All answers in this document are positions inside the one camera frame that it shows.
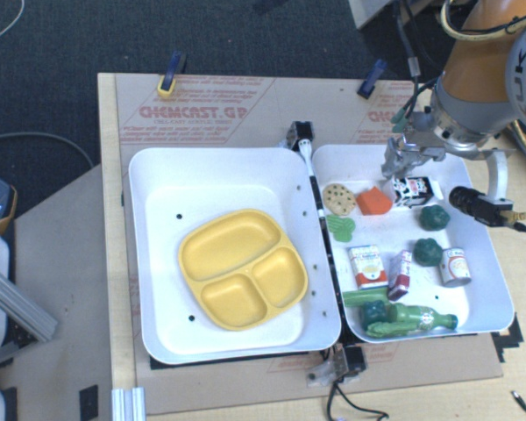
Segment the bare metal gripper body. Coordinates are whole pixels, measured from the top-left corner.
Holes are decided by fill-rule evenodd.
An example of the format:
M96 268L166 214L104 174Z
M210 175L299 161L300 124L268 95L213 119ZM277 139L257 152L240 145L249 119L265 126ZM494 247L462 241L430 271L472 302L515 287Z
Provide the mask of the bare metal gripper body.
M402 131L402 149L421 147L425 160L441 161L447 154L481 161L487 142L487 105L434 103L425 111L412 113Z

